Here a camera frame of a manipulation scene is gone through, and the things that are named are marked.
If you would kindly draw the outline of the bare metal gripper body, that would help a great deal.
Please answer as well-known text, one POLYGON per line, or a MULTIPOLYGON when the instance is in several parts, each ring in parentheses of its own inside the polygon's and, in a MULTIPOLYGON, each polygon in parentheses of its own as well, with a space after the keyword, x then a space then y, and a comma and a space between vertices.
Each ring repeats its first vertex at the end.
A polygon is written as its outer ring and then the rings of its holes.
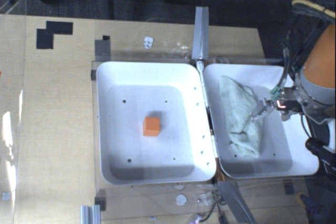
POLYGON ((296 86, 284 87, 283 89, 275 87, 271 92, 273 106, 280 112, 282 121, 289 120, 295 114, 302 115, 302 105, 294 95, 296 90, 296 86))

